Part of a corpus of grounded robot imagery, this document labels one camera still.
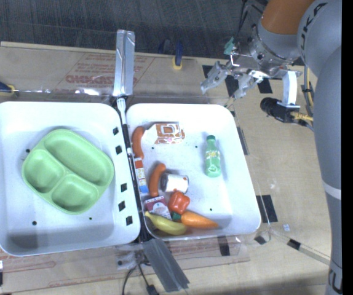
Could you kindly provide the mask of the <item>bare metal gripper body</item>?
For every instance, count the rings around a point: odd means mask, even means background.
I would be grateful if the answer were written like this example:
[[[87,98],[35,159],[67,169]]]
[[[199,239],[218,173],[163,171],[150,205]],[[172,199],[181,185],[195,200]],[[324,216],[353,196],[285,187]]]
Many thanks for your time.
[[[249,39],[232,48],[226,67],[233,76],[281,79],[293,62],[294,58],[275,54],[260,39]]]

